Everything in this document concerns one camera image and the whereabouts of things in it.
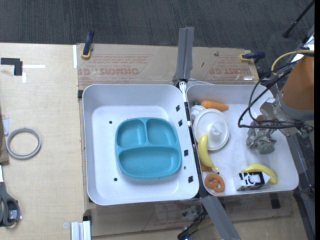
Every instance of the scissors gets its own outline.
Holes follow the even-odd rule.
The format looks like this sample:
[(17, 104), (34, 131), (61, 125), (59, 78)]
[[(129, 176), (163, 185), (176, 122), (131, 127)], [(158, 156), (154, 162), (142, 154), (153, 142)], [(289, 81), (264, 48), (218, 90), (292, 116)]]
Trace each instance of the scissors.
[(0, 225), (7, 227), (15, 224), (20, 217), (18, 202), (13, 199), (6, 191), (2, 165), (0, 164)]

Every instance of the dark gray floor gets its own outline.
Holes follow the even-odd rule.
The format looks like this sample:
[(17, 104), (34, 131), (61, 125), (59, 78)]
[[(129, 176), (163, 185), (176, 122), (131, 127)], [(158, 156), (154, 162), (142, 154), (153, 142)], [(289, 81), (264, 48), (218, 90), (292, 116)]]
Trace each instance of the dark gray floor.
[(282, 34), (312, 0), (0, 0), (0, 42), (177, 46), (179, 28), (195, 27), (194, 46), (266, 53), (270, 70), (293, 51), (315, 23), (313, 6)]

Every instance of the light wood surface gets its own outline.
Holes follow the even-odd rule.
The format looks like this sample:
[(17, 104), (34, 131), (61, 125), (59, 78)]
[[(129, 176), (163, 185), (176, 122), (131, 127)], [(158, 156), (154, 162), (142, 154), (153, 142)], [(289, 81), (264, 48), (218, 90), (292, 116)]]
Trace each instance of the light wood surface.
[[(65, 222), (81, 222), (84, 214), (83, 167), (78, 91), (72, 45), (2, 43), (0, 57), (20, 58), (27, 81), (14, 76), (13, 66), (0, 65), (2, 116), (9, 131), (20, 127), (37, 130), (40, 152), (29, 160), (10, 158), (3, 165), (7, 191), (19, 202), (22, 220), (14, 228), (0, 227), (1, 240), (69, 240)], [(11, 147), (27, 154), (36, 146), (29, 134), (17, 135)], [(235, 222), (244, 240), (307, 239), (297, 203), (292, 214), (269, 219)], [(177, 239), (181, 228), (95, 237), (108, 240)], [(194, 239), (220, 239), (214, 226), (200, 230)]]

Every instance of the white lid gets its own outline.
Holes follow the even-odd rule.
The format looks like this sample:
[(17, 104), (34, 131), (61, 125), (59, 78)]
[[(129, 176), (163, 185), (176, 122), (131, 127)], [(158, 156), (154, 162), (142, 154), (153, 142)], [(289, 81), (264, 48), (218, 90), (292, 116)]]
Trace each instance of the white lid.
[(227, 118), (221, 111), (214, 108), (203, 110), (195, 117), (193, 131), (197, 142), (201, 136), (208, 134), (208, 150), (222, 148), (229, 138)]

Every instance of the white plastic tray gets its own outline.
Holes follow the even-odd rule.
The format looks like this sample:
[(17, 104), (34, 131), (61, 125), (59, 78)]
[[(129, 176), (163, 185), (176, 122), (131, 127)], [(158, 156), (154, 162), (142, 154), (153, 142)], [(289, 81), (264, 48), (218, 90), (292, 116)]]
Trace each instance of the white plastic tray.
[[(189, 107), (194, 102), (200, 103), (208, 99), (227, 104), (228, 110), (223, 111), (228, 121), (230, 130), (229, 139), (224, 147), (219, 150), (210, 151), (209, 155), (213, 163), (219, 168), (219, 175), (225, 183), (223, 192), (215, 192), (206, 187), (206, 190), (215, 196), (235, 196), (253, 193), (281, 192), (291, 191), (299, 184), (299, 175), (290, 152), (286, 137), (277, 130), (271, 136), (276, 139), (275, 151), (270, 154), (255, 153), (246, 146), (248, 137), (248, 128), (239, 128), (238, 120), (243, 111), (247, 108), (249, 97), (254, 85), (192, 85), (187, 89), (187, 100)], [(266, 88), (259, 85), (255, 91), (257, 97)], [(268, 99), (273, 98), (270, 91), (267, 91), (253, 105), (251, 112), (254, 117), (261, 115), (260, 106)], [(244, 116), (242, 123), (250, 125), (252, 119), (248, 113)], [(237, 176), (242, 169), (245, 169), (251, 163), (261, 163), (270, 167), (277, 175), (277, 184), (267, 183), (260, 189), (238, 191), (235, 189), (233, 177)], [(202, 172), (203, 184), (204, 179), (210, 172)]]
[[(82, 102), (87, 192), (94, 203), (106, 206), (186, 200), (198, 193), (195, 156), (184, 100), (178, 88), (173, 85), (94, 84), (84, 90)], [(115, 151), (117, 127), (127, 119), (139, 117), (162, 118), (175, 128), (182, 163), (174, 174), (141, 179), (129, 177), (119, 168)]]

